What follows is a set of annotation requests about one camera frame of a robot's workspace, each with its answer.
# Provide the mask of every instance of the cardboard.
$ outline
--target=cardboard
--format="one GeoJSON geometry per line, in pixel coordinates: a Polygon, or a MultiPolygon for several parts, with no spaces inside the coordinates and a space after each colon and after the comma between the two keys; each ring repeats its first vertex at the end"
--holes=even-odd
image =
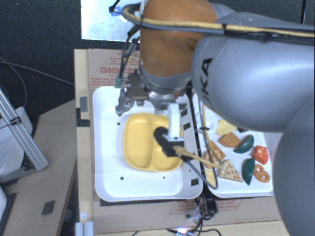
{"type": "MultiPolygon", "coordinates": [[[[92,94],[100,86],[113,86],[120,67],[120,50],[88,50],[91,141],[93,137],[92,94]]],[[[139,52],[129,61],[124,76],[138,69],[139,52]]],[[[93,211],[95,234],[193,227],[186,214],[196,207],[194,200],[101,206],[94,185],[94,146],[91,144],[93,211]]],[[[253,223],[281,220],[274,197],[218,200],[218,213],[204,225],[253,223]]]]}

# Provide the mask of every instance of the black carpet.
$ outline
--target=black carpet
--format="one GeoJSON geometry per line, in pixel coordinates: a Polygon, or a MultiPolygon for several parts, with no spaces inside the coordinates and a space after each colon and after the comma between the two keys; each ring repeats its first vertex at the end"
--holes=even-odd
{"type": "MultiPolygon", "coordinates": [[[[236,11],[299,22],[302,0],[209,0],[236,11]]],[[[306,23],[314,25],[315,0],[308,0],[306,23]]],[[[80,0],[0,0],[0,57],[69,82],[74,81],[73,50],[122,47],[119,42],[81,39],[80,0]]],[[[26,107],[31,121],[74,99],[74,87],[18,68],[28,90],[26,107]]],[[[0,85],[14,107],[24,104],[21,82],[0,64],[0,85]]]]}

